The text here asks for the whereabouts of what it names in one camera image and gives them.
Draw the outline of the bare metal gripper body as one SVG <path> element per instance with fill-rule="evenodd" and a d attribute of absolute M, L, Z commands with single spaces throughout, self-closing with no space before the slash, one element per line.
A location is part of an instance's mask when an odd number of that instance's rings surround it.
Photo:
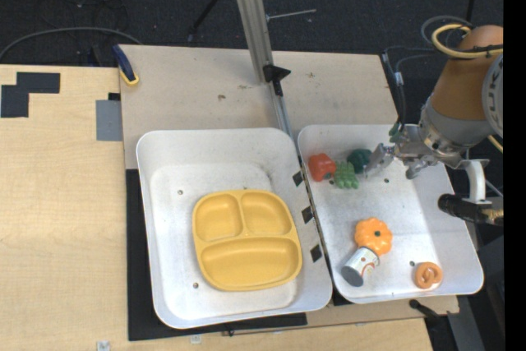
<path fill-rule="evenodd" d="M 457 145 L 432 125 L 407 124 L 393 135 L 393 142 L 395 156 L 414 168 L 436 163 L 457 168 L 467 150 L 465 145 Z"/>

